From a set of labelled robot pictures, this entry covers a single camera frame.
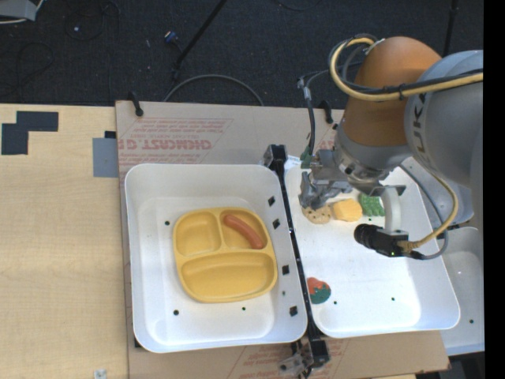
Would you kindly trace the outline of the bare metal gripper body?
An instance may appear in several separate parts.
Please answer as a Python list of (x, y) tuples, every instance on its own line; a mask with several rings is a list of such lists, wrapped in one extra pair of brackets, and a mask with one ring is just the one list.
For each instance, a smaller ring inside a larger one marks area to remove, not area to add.
[(371, 195), (390, 174), (354, 159), (344, 149), (319, 150), (310, 163), (309, 193), (313, 197), (334, 197), (352, 189)]

